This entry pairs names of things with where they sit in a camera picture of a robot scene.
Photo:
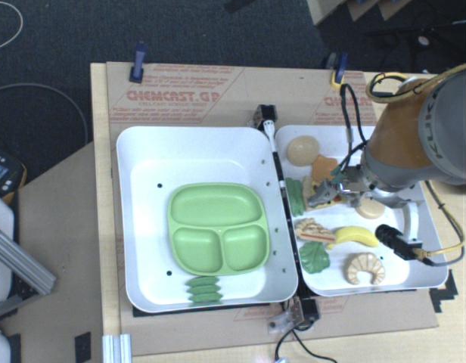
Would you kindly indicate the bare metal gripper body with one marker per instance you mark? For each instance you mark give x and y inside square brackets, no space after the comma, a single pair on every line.
[363,182]

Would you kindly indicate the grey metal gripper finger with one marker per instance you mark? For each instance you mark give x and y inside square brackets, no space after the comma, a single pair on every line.
[354,200]
[320,195]

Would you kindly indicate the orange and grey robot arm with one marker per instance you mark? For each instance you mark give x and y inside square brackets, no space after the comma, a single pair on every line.
[407,142]

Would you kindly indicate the beige round biscuit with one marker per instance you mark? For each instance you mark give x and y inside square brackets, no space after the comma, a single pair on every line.
[371,210]

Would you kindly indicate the green bean pod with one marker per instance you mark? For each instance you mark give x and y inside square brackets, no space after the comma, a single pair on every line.
[294,197]

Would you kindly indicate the orange toast slice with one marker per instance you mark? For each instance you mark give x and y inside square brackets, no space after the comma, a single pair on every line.
[324,166]

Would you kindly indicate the yellow banana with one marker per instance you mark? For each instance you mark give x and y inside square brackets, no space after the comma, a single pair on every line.
[356,236]

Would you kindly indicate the beige sandwich slice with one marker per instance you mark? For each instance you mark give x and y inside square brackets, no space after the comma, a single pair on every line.
[312,230]

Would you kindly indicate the beige round bun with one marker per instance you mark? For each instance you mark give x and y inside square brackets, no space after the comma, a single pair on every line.
[303,149]

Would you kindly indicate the thin black and white rod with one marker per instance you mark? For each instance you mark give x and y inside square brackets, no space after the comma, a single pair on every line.
[279,168]

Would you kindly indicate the green lettuce leaf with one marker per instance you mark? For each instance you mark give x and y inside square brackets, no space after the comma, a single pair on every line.
[314,257]

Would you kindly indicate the beige croissant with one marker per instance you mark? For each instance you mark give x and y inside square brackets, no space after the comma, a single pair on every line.
[363,267]

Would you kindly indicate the white plastic tray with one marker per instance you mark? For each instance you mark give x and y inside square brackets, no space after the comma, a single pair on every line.
[150,240]
[399,274]

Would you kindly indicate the green divided plate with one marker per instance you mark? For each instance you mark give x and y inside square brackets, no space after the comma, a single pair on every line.
[218,227]

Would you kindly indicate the green pea pods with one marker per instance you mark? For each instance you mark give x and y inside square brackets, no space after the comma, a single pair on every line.
[203,289]

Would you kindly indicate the brown cardboard board red print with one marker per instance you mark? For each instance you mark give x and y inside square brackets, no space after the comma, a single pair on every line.
[180,97]

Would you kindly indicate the black cylinder on white bracket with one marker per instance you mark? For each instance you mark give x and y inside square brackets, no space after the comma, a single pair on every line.
[395,240]

